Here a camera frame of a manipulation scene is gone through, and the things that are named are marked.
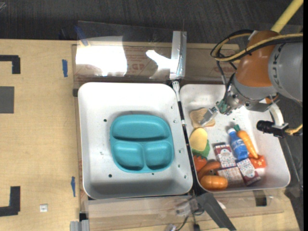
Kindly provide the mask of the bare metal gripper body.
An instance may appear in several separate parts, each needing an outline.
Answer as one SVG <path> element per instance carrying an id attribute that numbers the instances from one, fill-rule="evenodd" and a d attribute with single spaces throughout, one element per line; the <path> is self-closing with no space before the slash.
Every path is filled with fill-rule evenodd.
<path id="1" fill-rule="evenodd" d="M 248 99 L 240 94 L 227 95 L 218 102 L 218 110 L 223 115 L 230 115 L 234 110 L 245 106 Z"/>

